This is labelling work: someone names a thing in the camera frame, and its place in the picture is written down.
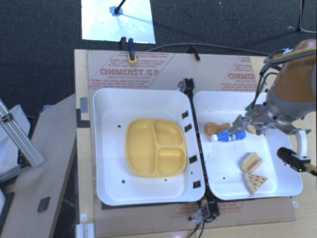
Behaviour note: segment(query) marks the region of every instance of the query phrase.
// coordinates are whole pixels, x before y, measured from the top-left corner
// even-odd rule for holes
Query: yellow divided plate
[[[165,119],[130,122],[125,133],[125,155],[131,171],[143,177],[176,176],[187,163],[183,132]]]

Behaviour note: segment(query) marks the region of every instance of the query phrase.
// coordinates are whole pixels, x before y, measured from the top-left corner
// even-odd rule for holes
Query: black carpet
[[[316,34],[299,33],[300,0],[150,0],[156,45],[206,43],[264,53]],[[316,0],[306,0],[303,27],[316,30]],[[0,98],[27,115],[74,93],[74,49],[116,50],[81,39],[81,0],[0,0]],[[172,47],[160,52],[186,52]],[[255,55],[199,47],[210,54]]]

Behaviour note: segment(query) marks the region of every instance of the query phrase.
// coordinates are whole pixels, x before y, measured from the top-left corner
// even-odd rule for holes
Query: blue bottle
[[[229,135],[229,132],[227,129],[221,130],[218,134],[211,135],[211,141],[212,142],[230,142],[234,140],[241,140],[246,137],[246,131],[243,129],[242,131],[233,134],[232,136]]]

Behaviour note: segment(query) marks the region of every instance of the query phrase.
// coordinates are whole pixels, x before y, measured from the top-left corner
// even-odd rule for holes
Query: white bottle cap
[[[213,135],[211,135],[211,141],[212,142],[217,142],[218,141],[218,136],[217,136],[217,134],[213,134]]]

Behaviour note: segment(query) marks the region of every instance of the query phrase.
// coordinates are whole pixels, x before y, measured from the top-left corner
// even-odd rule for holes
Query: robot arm
[[[278,156],[297,171],[309,171],[307,166],[310,159],[306,157],[306,133],[311,130],[301,130],[293,126],[292,122],[303,118],[310,112],[316,111],[316,40],[305,40],[292,51],[278,51],[264,60],[264,67],[260,72],[260,80],[254,100],[246,108],[247,113],[233,122],[229,134],[235,134],[248,126],[254,127],[256,134],[261,135],[269,128],[277,128],[287,135],[296,135],[298,145],[297,154],[279,149]],[[269,68],[278,70],[277,77],[267,92],[266,101],[256,104]]]

